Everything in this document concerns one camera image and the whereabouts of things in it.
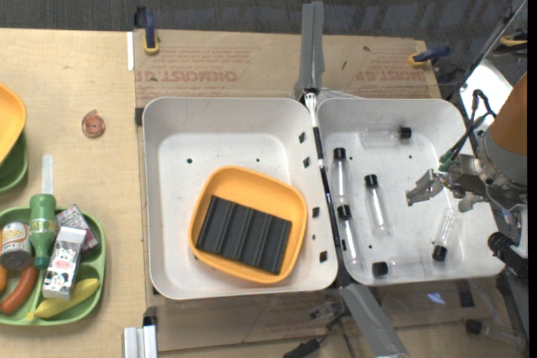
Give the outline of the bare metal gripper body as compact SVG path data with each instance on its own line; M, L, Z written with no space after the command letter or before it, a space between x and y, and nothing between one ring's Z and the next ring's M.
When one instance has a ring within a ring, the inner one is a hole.
M480 162L472 155L459 153L453 160L448 159L443 163L443 172L444 185L456 195L487 196L487 186L480 177Z

